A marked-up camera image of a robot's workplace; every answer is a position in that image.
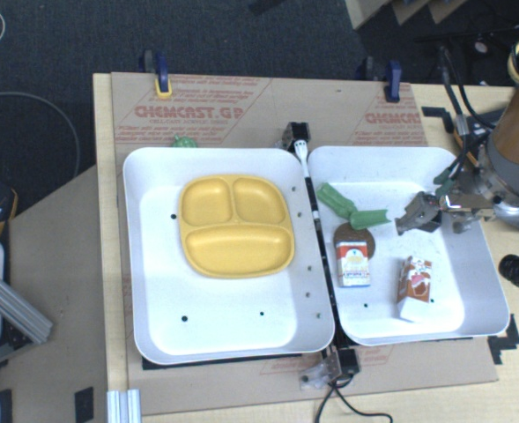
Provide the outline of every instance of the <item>green vegetable toy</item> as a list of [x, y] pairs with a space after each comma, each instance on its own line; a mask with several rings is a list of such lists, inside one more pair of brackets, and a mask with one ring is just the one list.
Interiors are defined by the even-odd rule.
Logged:
[[360, 211], [352, 200], [342, 196], [329, 183], [324, 183], [316, 191], [316, 196], [340, 218], [348, 219], [349, 224], [355, 230], [362, 230], [390, 222], [386, 217], [386, 210]]

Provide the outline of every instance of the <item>small juice carton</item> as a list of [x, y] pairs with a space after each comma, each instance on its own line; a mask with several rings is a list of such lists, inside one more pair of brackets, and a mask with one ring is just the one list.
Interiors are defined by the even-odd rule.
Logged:
[[340, 241], [336, 244], [339, 286], [369, 286], [366, 241]]
[[420, 322], [429, 308], [432, 263], [409, 256], [404, 261], [398, 280], [397, 307], [400, 318]]

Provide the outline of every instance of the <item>gray carpet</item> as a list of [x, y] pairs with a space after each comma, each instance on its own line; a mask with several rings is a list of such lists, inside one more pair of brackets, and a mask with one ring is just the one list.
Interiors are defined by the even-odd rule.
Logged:
[[[163, 50], [173, 73], [354, 79], [372, 56], [378, 73], [396, 59], [405, 81], [438, 83], [436, 43], [415, 38], [519, 23], [519, 0], [470, 0], [439, 25], [422, 10], [399, 26], [386, 6], [357, 31], [344, 0], [286, 0], [257, 14], [250, 5], [259, 1], [0, 0], [0, 91], [41, 96], [67, 114], [85, 170], [95, 161], [92, 74], [136, 71], [145, 48]], [[473, 57], [465, 43], [454, 50], [466, 83], [511, 84], [505, 52]], [[21, 211], [65, 184], [74, 162], [60, 115], [33, 100], [0, 99], [0, 180], [17, 190]]]

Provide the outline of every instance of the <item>yellow divided plate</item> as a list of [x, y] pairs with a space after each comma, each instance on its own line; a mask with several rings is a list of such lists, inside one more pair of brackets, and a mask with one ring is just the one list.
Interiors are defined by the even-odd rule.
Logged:
[[253, 278], [283, 270], [294, 235], [285, 199], [251, 175], [209, 175], [179, 201], [182, 248], [191, 266], [214, 278]]

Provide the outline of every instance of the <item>black cable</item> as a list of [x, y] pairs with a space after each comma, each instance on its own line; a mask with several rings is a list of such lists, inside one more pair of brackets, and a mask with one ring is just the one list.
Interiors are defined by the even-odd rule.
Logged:
[[70, 118], [55, 104], [50, 102], [49, 100], [46, 100], [42, 97], [39, 97], [37, 95], [29, 94], [29, 93], [21, 93], [18, 91], [7, 91], [7, 92], [0, 92], [0, 97], [19, 97], [24, 99], [31, 99], [36, 100], [44, 105], [47, 105], [48, 107], [52, 108], [56, 113], [58, 113], [63, 120], [67, 123], [69, 126], [71, 133], [73, 135], [73, 138], [75, 140], [75, 154], [76, 154], [76, 161], [75, 161], [75, 170], [73, 172], [73, 177], [77, 177], [79, 174], [79, 164], [81, 162], [81, 146], [79, 144], [79, 137], [77, 134], [77, 131], [75, 130], [75, 127], [73, 126], [73, 123], [71, 122]]
[[445, 60], [447, 61], [447, 65], [453, 74], [453, 77], [455, 78], [455, 82], [457, 87], [459, 88], [459, 92], [461, 93], [461, 97], [463, 98], [463, 103], [466, 106], [466, 108], [469, 110], [469, 113], [477, 120], [477, 122], [482, 125], [485, 129], [492, 130], [496, 127], [495, 124], [492, 124], [491, 122], [485, 121], [472, 107], [471, 103], [469, 102], [469, 98], [467, 97], [467, 93], [464, 90], [463, 82], [461, 81], [461, 78], [459, 77], [458, 72], [455, 69], [455, 65], [453, 64], [453, 61], [451, 59], [451, 55], [449, 51], [446, 48], [442, 48], [441, 52], [443, 53], [443, 56], [445, 57]]
[[387, 418], [389, 419], [389, 422], [390, 423], [394, 423], [394, 420], [392, 419], [392, 416], [391, 415], [388, 415], [387, 413], [384, 413], [384, 412], [374, 412], [374, 413], [367, 413], [367, 412], [361, 412], [361, 411], [358, 411], [357, 409], [355, 409], [346, 399], [345, 397], [341, 394], [341, 392], [339, 391], [339, 389], [337, 387], [333, 387], [332, 386], [332, 390], [335, 391], [337, 393], [337, 396], [341, 398], [341, 400], [345, 403], [345, 405], [347, 407], [349, 407], [349, 409], [351, 409], [353, 412], [355, 412], [356, 414], [360, 415], [361, 417], [370, 417], [370, 418], [373, 418], [373, 417], [384, 417], [384, 418]]
[[[472, 143], [469, 145], [467, 150], [471, 151], [476, 146], [481, 145], [482, 143], [484, 143], [489, 135], [490, 135], [490, 133], [483, 133], [482, 135], [480, 135], [480, 137], [478, 137], [474, 141], [472, 141]], [[464, 157], [465, 157], [464, 152], [460, 152], [456, 156], [456, 158], [453, 160], [453, 162], [449, 165], [448, 170], [452, 171], [455, 168], [455, 166], [459, 164], [459, 162], [464, 160]]]
[[455, 110], [457, 115], [462, 115], [463, 110], [461, 109], [461, 105], [459, 105], [459, 101], [457, 100], [455, 93], [453, 92], [453, 87], [451, 86], [451, 79], [449, 77], [449, 70], [445, 64], [445, 61], [448, 57], [448, 50], [445, 46], [441, 46], [439, 49], [439, 67], [441, 69], [441, 82], [443, 83], [443, 87], [447, 92], [449, 100], [451, 100], [451, 105]]
[[464, 159], [466, 158], [467, 154], [469, 153], [469, 146], [468, 146], [469, 143], [467, 142], [467, 137], [468, 137], [468, 135], [464, 135], [461, 137], [461, 139], [463, 140], [463, 148], [461, 149], [461, 160], [460, 160], [459, 165], [457, 166], [455, 172], [453, 173], [453, 175], [451, 175], [449, 177], [451, 180], [455, 180], [461, 174], [461, 171], [463, 171]]
[[323, 398], [322, 402], [320, 403], [320, 405], [318, 407], [318, 410], [315, 413], [314, 422], [315, 423], [320, 423], [320, 418], [322, 417], [323, 408], [326, 405], [326, 403], [328, 402], [328, 400], [330, 399], [331, 394], [335, 391], [337, 396], [345, 403], [345, 405], [349, 409], [351, 409], [353, 412], [355, 412], [356, 414], [360, 415], [361, 417], [371, 417], [371, 418], [372, 417], [385, 417], [385, 418], [389, 419], [390, 423], [393, 423], [392, 417], [390, 415], [388, 415], [387, 413], [384, 413], [384, 412], [376, 412], [376, 413], [361, 412], [361, 411], [358, 411], [357, 409], [355, 409], [347, 401], [347, 399], [341, 394], [339, 389], [342, 389], [343, 387], [346, 387], [347, 385], [349, 385], [352, 380], [353, 380], [353, 375], [349, 375], [347, 378], [345, 378], [344, 382], [337, 383], [339, 380], [336, 380], [336, 381], [332, 381], [332, 382], [330, 382], [328, 384], [330, 386], [330, 390], [328, 391], [328, 393], [326, 394], [326, 396]]

